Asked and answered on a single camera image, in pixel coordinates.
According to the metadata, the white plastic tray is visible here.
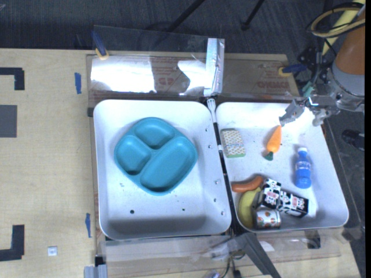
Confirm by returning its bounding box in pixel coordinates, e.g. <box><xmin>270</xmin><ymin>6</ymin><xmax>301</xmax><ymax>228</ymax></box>
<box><xmin>92</xmin><ymin>98</ymin><xmax>232</xmax><ymax>241</ymax></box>
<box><xmin>215</xmin><ymin>101</ymin><xmax>350</xmax><ymax>233</ymax></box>

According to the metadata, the blue bottle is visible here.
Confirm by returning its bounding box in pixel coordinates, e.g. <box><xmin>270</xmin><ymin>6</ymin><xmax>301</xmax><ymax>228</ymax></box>
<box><xmin>294</xmin><ymin>147</ymin><xmax>313</xmax><ymax>189</ymax></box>

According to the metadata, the orange carrot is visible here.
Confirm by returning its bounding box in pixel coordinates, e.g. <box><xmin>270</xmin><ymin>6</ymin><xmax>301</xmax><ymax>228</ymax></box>
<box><xmin>263</xmin><ymin>125</ymin><xmax>283</xmax><ymax>162</ymax></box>

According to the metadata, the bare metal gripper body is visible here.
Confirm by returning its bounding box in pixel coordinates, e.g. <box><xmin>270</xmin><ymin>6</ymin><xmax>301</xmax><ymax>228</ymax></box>
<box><xmin>305</xmin><ymin>92</ymin><xmax>365</xmax><ymax>113</ymax></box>

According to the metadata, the small can with orange print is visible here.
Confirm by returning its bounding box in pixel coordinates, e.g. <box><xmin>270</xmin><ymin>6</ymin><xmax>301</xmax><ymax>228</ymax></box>
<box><xmin>254</xmin><ymin>208</ymin><xmax>282</xmax><ymax>231</ymax></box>

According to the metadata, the orange sausage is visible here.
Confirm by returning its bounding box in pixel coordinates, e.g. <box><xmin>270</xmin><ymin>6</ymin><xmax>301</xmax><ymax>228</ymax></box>
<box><xmin>231</xmin><ymin>175</ymin><xmax>264</xmax><ymax>193</ymax></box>

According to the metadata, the cow print carton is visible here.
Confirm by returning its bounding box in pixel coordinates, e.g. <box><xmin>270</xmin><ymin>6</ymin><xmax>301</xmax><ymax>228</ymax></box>
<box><xmin>277</xmin><ymin>190</ymin><xmax>310</xmax><ymax>218</ymax></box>
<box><xmin>258</xmin><ymin>178</ymin><xmax>282</xmax><ymax>210</ymax></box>

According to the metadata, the yellow banana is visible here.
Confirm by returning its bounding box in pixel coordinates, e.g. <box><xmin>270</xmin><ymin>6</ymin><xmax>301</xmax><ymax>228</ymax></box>
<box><xmin>238</xmin><ymin>188</ymin><xmax>263</xmax><ymax>229</ymax></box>

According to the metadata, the yellow and green packet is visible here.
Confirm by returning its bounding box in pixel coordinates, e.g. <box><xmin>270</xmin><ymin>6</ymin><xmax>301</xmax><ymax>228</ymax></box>
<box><xmin>220</xmin><ymin>128</ymin><xmax>247</xmax><ymax>159</ymax></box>

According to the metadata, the blue divided plate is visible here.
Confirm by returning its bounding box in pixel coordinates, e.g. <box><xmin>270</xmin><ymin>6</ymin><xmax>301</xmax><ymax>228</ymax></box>
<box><xmin>113</xmin><ymin>116</ymin><xmax>199</xmax><ymax>197</ymax></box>

